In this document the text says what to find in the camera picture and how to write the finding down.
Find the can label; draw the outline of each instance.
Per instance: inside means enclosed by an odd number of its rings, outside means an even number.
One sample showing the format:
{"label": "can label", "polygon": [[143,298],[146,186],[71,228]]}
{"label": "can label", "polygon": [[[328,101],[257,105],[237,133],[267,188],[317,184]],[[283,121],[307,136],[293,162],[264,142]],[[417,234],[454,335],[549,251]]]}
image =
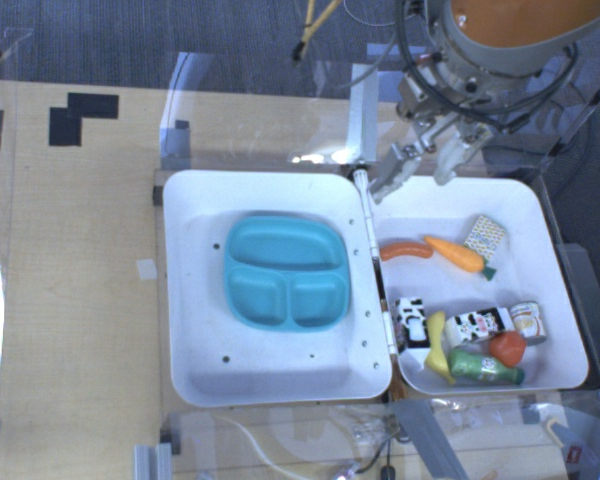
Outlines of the can label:
{"label": "can label", "polygon": [[540,307],[536,302],[522,302],[509,310],[513,325],[528,345],[538,345],[547,339]]}

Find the toy carrot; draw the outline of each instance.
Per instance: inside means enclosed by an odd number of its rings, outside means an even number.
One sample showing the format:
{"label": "toy carrot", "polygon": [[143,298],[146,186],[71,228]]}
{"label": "toy carrot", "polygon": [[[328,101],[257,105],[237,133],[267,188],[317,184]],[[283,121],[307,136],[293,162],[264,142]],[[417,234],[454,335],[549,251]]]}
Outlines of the toy carrot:
{"label": "toy carrot", "polygon": [[450,262],[467,272],[480,272],[484,269],[482,256],[468,247],[432,236],[425,236],[424,241]]}

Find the black cable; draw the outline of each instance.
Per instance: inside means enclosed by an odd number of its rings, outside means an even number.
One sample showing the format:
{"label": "black cable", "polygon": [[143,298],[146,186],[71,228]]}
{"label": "black cable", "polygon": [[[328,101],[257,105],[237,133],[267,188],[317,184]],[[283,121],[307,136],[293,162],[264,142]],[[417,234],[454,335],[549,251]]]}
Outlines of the black cable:
{"label": "black cable", "polygon": [[389,444],[390,441],[391,441],[391,437],[382,441],[382,443],[380,443],[380,446],[378,446],[376,453],[374,453],[373,457],[369,461],[369,464],[358,469],[356,471],[356,475],[363,475],[364,473],[369,471],[375,465],[375,463],[378,462],[378,459],[380,458],[380,454],[382,453],[382,450],[384,450],[384,447],[387,446],[387,444]]}
{"label": "black cable", "polygon": [[[451,112],[455,112],[464,117],[468,117],[470,119],[474,119],[476,121],[488,124],[493,126],[495,129],[504,132],[507,131],[509,133],[513,133],[527,124],[535,112],[538,111],[542,105],[544,105],[551,97],[562,87],[566,77],[571,73],[573,67],[575,66],[578,60],[578,48],[575,43],[572,47],[567,47],[564,49],[565,54],[568,58],[570,58],[570,62],[568,66],[558,75],[555,80],[549,84],[547,87],[542,89],[541,91],[533,94],[532,96],[523,98],[512,105],[508,105],[502,108],[495,109],[472,109],[469,107],[462,107],[450,101],[445,95],[443,95],[440,91],[438,91],[435,87],[429,85],[429,83],[425,80],[423,75],[418,70],[416,63],[411,57],[411,53],[409,52],[409,43],[407,39],[406,30],[404,27],[404,9],[408,3],[409,7],[411,7],[412,0],[394,0],[394,11],[396,16],[396,36],[398,39],[398,46],[400,48],[400,52],[406,62],[405,70],[413,77],[416,83],[420,86],[420,88],[429,96],[431,99],[436,101],[439,105],[446,108]],[[517,110],[521,110],[529,105],[538,102],[531,109],[527,110],[523,115],[513,118],[511,121],[507,123],[501,123],[496,119],[490,117],[490,115],[498,115],[498,114],[509,114],[515,112]]]}

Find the wooden table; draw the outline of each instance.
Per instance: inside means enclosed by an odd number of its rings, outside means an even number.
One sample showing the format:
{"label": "wooden table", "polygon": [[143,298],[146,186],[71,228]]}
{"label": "wooden table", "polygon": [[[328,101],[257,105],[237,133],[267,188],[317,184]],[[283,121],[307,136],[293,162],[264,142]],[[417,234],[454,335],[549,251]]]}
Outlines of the wooden table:
{"label": "wooden table", "polygon": [[[83,119],[81,147],[51,147],[49,109],[66,107],[69,92],[118,95],[119,116]],[[138,261],[156,260],[151,195],[168,101],[161,90],[0,82],[3,200],[13,191],[10,232],[2,236],[9,248],[0,480],[130,478],[134,445],[158,442],[164,415],[157,283],[141,275]],[[276,164],[307,144],[317,150],[334,137],[344,140],[347,109],[337,100],[181,93],[172,118],[189,121],[196,151],[208,158],[241,163],[266,150],[267,162]],[[406,133],[391,104],[380,106],[379,122],[382,144]],[[322,478],[352,454],[368,458],[373,451],[350,429],[337,428],[338,411],[186,417],[200,425],[198,446],[220,468],[216,478],[293,478],[279,468]],[[539,478],[541,470],[543,477],[566,477],[560,450],[539,425],[508,423],[450,435],[471,478],[492,471]],[[293,437],[292,450],[280,436]],[[278,468],[266,466],[254,439]],[[393,463],[408,478],[430,478],[413,445],[395,448]],[[196,478],[180,469],[176,478]],[[360,478],[377,478],[377,470]]]}

